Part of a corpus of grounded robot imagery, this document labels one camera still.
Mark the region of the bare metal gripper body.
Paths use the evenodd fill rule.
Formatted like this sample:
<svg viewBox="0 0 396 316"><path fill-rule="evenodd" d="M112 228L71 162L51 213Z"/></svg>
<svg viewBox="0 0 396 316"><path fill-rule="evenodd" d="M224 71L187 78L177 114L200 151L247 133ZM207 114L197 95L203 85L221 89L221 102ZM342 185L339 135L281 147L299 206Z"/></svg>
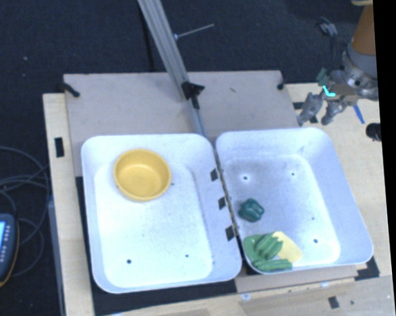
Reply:
<svg viewBox="0 0 396 316"><path fill-rule="evenodd" d="M332 70L325 86L329 92L348 102L360 99L378 102L379 99L377 80L362 71Z"/></svg>

